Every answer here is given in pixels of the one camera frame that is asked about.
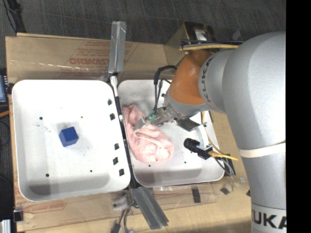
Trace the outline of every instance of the dark floor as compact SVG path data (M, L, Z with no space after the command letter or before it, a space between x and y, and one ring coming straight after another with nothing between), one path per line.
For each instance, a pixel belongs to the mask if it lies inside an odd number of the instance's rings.
M125 21L127 41L165 43L184 21L203 22L218 40L240 29L243 40L286 30L286 0L17 0L27 32L110 39L111 22ZM0 0L0 69L4 37L15 35ZM9 124L8 117L2 118ZM9 132L0 123L0 221L11 216Z

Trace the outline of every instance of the white plastic tray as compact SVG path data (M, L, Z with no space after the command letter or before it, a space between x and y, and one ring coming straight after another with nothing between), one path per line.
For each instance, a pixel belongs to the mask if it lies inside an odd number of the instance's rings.
M24 80L14 85L12 98L18 184L25 198L52 200L128 186L130 172L108 84ZM72 126L79 140L63 147L58 134Z
M169 84L164 82L161 93L165 93ZM153 80L127 80L120 83L118 92L122 106L136 104L145 114L155 105L155 86ZM164 99L161 97L158 106L162 106ZM199 114L191 118L201 122ZM186 138L198 140L208 145L208 138L203 126L193 132L187 132L174 123L165 123L162 132L174 142L173 156L164 162L147 164L137 160L131 152L131 160L136 180L143 186L170 186L189 183L202 183L219 180L224 175L224 170L213 158L203 160L197 154L191 153L183 146Z

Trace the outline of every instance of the cardboard box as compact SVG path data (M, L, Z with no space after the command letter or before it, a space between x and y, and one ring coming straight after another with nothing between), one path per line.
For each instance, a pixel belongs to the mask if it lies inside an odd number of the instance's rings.
M102 79L108 62L77 63L98 53L100 59L109 59L109 41L18 34L6 37L7 71L9 83L23 79ZM158 67L166 66L167 59L161 44L126 43L124 73L119 82L128 79L152 79ZM173 73L166 72L167 77ZM31 202L18 188L15 129L12 98L9 96L10 124L16 211L23 211L23 220L17 222L17 231L30 232L110 232L121 212L114 211L112 201L123 192L80 196L62 200ZM225 153L239 156L225 115L213 113L213 126L219 147ZM246 195L248 182L242 162L235 162L236 176L217 182L176 187L155 188L156 200L169 218L169 226L176 232L201 229L241 229L250 226L250 198ZM226 188L228 195L221 192ZM195 202L194 189L200 194ZM140 210L132 210L128 227L134 231L149 229ZM165 229L153 232L166 232Z

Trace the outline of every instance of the pink cloth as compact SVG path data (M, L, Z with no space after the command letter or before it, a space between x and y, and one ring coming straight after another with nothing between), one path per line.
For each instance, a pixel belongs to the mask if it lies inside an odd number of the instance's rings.
M141 162L151 163L169 159L174 151L174 143L162 131L149 125L134 132L133 127L144 114L133 104L123 107L123 116L128 143L134 156Z

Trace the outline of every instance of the blue cube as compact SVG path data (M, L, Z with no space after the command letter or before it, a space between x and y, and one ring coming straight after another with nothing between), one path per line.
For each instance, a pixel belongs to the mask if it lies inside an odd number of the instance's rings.
M79 137L74 127L70 127L67 129L63 129L60 132L59 139L62 142L63 146L67 147L75 144L78 141Z

